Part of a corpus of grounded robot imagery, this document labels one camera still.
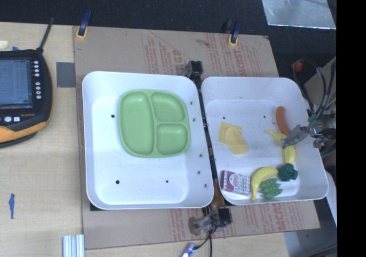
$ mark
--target yellow banana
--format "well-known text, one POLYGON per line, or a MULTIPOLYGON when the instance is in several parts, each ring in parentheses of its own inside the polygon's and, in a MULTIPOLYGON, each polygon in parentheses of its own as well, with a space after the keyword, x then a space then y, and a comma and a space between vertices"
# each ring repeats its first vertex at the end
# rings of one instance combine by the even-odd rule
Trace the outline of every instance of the yellow banana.
POLYGON ((296 157, 295 147, 293 145, 289 145, 285 148, 282 148, 282 145, 281 145, 281 139, 285 139, 287 136, 282 133, 275 133, 272 130, 269 130, 268 133, 273 135, 273 137, 276 138, 277 142, 280 144, 280 147, 283 150, 283 157, 284 157, 285 163, 293 163, 295 161, 295 157, 296 157))
POLYGON ((250 177, 250 190, 252 191, 252 200, 256 200, 256 193, 260 184, 267 178, 276 176, 279 170, 274 167, 262 167, 254 172, 250 177))

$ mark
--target silver metal plate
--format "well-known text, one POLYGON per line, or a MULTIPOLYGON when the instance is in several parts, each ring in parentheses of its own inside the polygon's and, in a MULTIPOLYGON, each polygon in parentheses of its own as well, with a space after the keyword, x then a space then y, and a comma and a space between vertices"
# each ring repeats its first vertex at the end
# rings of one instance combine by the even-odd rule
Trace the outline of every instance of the silver metal plate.
POLYGON ((269 25, 336 28, 327 0, 262 0, 262 4, 269 25))

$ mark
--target blue and yellow clamp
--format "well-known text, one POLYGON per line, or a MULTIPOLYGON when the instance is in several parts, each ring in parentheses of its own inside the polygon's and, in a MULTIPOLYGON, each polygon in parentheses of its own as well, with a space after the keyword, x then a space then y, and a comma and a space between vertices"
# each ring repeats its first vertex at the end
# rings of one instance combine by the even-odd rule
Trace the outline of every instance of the blue and yellow clamp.
POLYGON ((90 10, 85 10, 84 15, 82 16, 81 24, 77 27, 75 37, 81 40, 84 40, 87 33, 87 24, 90 19, 90 14, 92 12, 90 10))
POLYGON ((234 24, 234 28, 233 30, 231 31, 230 35, 229 35, 229 46, 231 48, 235 48, 237 45, 238 45, 238 35, 239 35, 239 31, 240 31, 240 23, 238 20, 235 21, 235 24, 234 24))

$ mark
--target green divided plate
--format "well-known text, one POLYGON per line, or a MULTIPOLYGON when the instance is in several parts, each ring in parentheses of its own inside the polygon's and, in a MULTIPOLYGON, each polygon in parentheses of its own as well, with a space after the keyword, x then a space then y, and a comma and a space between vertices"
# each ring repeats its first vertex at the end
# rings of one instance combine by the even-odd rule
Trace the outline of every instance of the green divided plate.
POLYGON ((171 92, 148 89, 125 93, 120 99, 118 124, 124 148, 135 156, 175 156, 189 146, 186 106, 171 92))

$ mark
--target cardboard sheet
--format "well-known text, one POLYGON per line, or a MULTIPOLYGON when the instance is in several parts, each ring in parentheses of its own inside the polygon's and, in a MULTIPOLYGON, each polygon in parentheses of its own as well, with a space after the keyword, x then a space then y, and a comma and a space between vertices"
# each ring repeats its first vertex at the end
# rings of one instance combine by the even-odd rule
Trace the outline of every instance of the cardboard sheet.
MULTIPOLYGON (((85 40, 74 38, 83 233, 86 249, 197 240, 188 227, 201 209, 101 211, 87 198, 81 84, 95 70, 177 75, 190 60, 202 61, 202 78, 210 76, 278 77, 268 39, 228 34, 89 27, 85 40)), ((313 201, 230 206, 233 223, 213 238, 319 228, 313 201)))

